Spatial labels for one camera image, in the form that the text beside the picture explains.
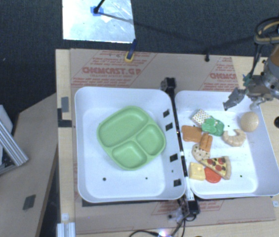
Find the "brown egg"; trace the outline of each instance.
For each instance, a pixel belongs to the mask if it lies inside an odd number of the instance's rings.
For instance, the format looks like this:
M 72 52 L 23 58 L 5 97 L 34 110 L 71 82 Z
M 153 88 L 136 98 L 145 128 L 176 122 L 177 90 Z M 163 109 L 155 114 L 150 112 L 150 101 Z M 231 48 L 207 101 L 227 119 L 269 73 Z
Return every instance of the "brown egg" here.
M 245 132 L 253 132 L 257 129 L 258 124 L 259 118 L 254 112 L 245 113 L 240 119 L 240 126 Z

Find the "tomato slice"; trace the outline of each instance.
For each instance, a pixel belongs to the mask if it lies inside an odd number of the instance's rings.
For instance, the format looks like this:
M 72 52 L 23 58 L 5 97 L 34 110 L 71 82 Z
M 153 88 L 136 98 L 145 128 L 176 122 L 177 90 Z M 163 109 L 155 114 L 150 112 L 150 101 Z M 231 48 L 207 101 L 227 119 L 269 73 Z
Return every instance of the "tomato slice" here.
M 215 171 L 211 170 L 208 167 L 206 167 L 204 171 L 205 171 L 205 179 L 207 182 L 215 184 L 222 179 L 222 177 L 219 174 L 217 174 Z

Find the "blue clip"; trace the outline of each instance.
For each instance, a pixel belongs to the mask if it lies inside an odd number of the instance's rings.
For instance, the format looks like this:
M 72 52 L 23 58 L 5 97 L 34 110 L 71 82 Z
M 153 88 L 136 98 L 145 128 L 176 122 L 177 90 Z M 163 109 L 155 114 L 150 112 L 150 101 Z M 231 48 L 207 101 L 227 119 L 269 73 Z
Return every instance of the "blue clip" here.
M 125 62 L 132 62 L 134 59 L 134 51 L 137 45 L 137 39 L 133 40 L 133 43 L 130 46 L 129 51 L 125 55 Z
M 94 9 L 96 8 L 96 6 L 92 6 L 90 7 L 91 13 L 93 16 L 101 16 L 101 13 L 104 13 L 104 9 L 102 7 L 99 8 L 99 12 L 98 13 L 94 13 Z

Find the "pizza slice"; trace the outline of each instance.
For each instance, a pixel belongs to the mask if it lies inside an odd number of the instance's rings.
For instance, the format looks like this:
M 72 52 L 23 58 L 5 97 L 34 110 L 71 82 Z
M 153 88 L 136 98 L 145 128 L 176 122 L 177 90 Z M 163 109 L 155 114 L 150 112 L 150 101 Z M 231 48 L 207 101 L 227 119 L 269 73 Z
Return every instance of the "pizza slice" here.
M 232 166 L 230 164 L 230 160 L 228 156 L 205 159 L 205 160 L 201 160 L 200 163 L 215 171 L 222 178 L 226 180 L 230 179 L 230 175 L 232 173 Z

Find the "white tray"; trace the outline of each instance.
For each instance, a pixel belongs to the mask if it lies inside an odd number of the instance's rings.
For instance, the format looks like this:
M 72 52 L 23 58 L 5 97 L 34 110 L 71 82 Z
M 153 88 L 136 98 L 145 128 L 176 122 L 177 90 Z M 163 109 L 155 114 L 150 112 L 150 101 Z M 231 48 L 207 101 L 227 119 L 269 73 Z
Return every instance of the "white tray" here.
M 228 100 L 229 92 L 180 91 L 176 95 L 180 128 L 195 125 L 191 117 L 199 109 L 222 121 L 224 130 L 235 135 L 240 128 L 240 118 L 251 111 L 249 98 L 237 106 L 224 111 L 223 102 Z M 217 184 L 190 179 L 190 187 L 195 195 L 203 199 L 274 196 L 279 194 L 279 168 L 272 149 L 269 135 L 260 108 L 255 111 L 260 123 L 253 132 L 246 133 L 247 139 L 241 147 L 231 147 L 221 137 L 213 136 L 211 158 L 228 156 L 232 165 L 230 180 Z M 197 162 L 191 154 L 194 142 L 182 140 L 187 167 Z
M 155 159 L 137 170 L 120 168 L 100 146 L 100 122 L 126 106 L 146 111 L 164 132 L 166 146 Z M 185 191 L 178 137 L 169 96 L 156 89 L 84 87 L 75 95 L 78 190 L 88 202 L 167 200 Z

